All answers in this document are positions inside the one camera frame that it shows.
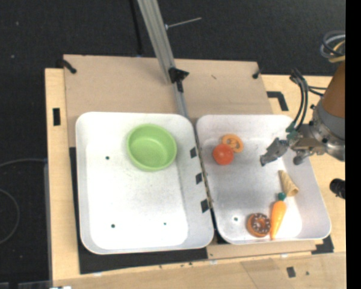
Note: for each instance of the brown sprinkled doughnut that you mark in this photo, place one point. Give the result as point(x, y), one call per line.
point(258, 225)

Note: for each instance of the tan ice cream cone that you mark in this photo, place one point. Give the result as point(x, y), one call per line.
point(288, 184)

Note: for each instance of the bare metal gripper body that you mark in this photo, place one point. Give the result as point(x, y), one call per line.
point(314, 143)

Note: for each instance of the brown cardboard board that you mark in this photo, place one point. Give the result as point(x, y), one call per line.
point(117, 86)

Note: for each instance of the green bowl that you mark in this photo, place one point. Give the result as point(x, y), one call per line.
point(152, 147)

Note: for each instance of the white plastic tray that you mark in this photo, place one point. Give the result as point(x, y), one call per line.
point(249, 185)
point(138, 197)

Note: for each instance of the red tomato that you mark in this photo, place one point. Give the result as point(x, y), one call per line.
point(223, 155)

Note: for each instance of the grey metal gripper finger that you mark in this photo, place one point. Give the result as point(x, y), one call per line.
point(273, 151)
point(299, 160)

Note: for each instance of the orange carrot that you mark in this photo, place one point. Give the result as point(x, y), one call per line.
point(277, 215)

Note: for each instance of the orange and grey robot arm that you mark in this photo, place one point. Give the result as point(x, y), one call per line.
point(335, 101)

